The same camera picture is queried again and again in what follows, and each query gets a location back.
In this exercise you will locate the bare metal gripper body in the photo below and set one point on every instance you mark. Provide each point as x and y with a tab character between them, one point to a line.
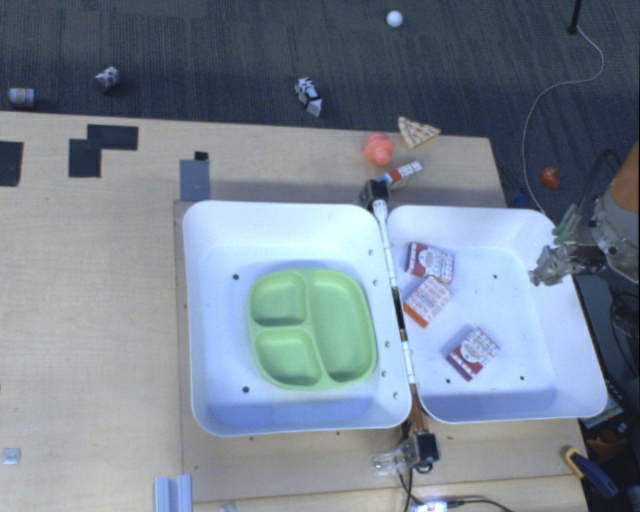
587	261

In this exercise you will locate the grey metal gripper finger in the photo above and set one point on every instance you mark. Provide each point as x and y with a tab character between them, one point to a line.
552	256
542	275

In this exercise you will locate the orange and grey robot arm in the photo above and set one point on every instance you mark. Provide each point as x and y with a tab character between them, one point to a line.
629	195

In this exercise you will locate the white plastic tray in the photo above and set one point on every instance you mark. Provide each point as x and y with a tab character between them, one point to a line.
520	340
220	320

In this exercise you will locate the small red toy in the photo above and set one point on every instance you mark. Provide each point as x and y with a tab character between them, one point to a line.
550	178

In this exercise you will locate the dark red and white carton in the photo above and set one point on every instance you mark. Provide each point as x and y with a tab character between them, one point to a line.
472	354

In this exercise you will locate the thin black and white rod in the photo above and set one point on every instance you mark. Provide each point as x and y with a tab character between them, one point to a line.
391	270

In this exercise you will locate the small red and white carton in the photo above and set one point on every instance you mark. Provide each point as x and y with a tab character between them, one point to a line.
402	175

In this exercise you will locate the toy pizza slice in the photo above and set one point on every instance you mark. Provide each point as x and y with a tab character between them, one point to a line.
415	132

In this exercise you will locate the orange toy food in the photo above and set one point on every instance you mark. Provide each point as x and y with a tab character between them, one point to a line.
378	148

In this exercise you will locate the green divided plate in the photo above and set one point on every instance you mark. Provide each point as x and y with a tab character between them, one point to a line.
330	325

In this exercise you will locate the white ball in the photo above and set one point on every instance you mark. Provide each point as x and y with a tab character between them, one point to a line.
394	18

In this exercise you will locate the black and white carton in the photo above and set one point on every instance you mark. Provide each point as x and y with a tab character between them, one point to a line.
309	97

